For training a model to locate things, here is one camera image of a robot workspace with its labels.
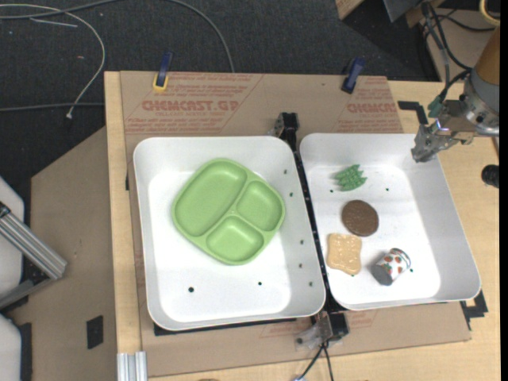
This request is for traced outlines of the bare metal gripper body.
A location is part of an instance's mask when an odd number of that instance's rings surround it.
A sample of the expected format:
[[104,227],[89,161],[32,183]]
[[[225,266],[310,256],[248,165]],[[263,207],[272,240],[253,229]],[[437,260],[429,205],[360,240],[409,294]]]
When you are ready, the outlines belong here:
[[470,141],[473,137],[498,137],[499,112],[484,102],[447,100],[434,125],[437,135]]

